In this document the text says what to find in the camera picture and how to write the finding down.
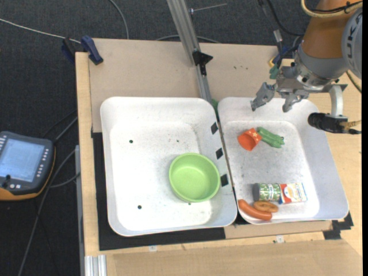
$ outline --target green can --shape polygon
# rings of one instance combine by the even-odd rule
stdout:
[[[279,184],[255,183],[253,184],[254,201],[279,201],[281,187]]]

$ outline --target toy cucumber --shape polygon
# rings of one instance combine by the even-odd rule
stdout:
[[[257,132],[262,136],[262,141],[266,142],[272,147],[281,148],[281,145],[285,144],[283,142],[283,137],[273,134],[261,126],[257,128]]]

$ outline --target orange cup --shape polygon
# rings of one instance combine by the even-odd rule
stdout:
[[[253,148],[262,140],[262,136],[258,134],[254,128],[251,128],[239,135],[237,140],[245,150],[252,151]]]

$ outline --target white tray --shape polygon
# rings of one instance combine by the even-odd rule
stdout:
[[[348,212],[348,202],[324,131],[308,125],[317,107],[308,100],[284,113],[284,99],[273,99],[252,111],[252,98],[225,98],[218,114],[237,199],[253,202],[254,183],[302,182],[307,202],[279,205],[271,221],[241,216],[252,224],[307,220],[337,220]],[[252,150],[242,148],[237,137],[244,131],[264,127],[283,136],[285,145],[274,148],[260,141]]]
[[[224,227],[237,205],[213,107],[199,98],[112,97],[101,106],[108,220],[123,236]],[[171,190],[174,158],[197,152],[229,183],[209,201],[188,204]]]

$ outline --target green plate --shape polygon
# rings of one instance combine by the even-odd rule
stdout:
[[[171,163],[169,179],[174,193],[186,202],[209,200],[220,188],[220,174],[214,163],[196,153],[177,156]]]

